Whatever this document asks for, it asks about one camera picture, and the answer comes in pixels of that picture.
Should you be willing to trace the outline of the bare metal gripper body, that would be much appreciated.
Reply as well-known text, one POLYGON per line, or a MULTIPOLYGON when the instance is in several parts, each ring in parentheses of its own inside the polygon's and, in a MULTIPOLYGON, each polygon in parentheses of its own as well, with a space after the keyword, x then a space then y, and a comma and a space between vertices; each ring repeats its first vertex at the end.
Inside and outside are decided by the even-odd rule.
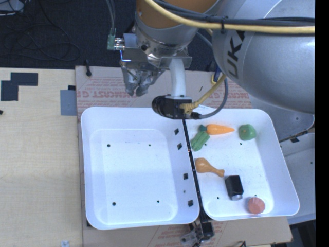
POLYGON ((192 62, 186 47, 158 42, 143 34, 125 33, 123 45, 121 65, 129 71, 159 72, 169 69, 174 59, 181 60, 184 68, 192 62))

